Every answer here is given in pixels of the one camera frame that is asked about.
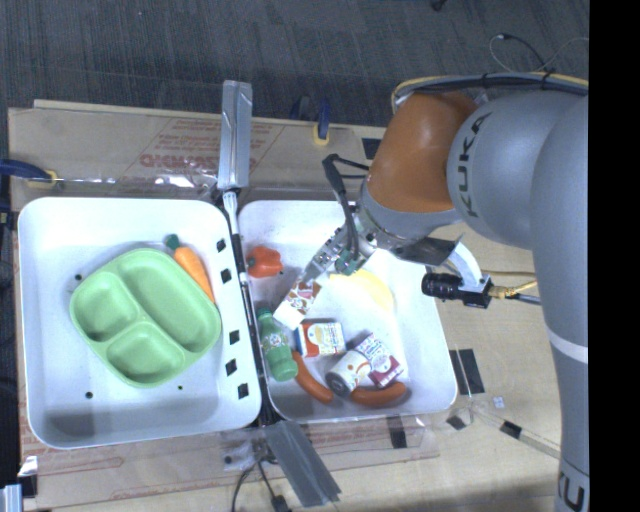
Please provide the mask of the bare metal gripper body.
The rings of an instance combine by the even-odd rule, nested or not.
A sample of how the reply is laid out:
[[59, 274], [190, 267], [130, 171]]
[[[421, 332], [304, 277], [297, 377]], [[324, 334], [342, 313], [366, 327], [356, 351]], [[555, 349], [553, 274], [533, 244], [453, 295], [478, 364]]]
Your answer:
[[343, 225], [318, 249], [311, 261], [344, 275], [361, 269], [378, 248], [379, 227], [364, 216], [348, 216]]

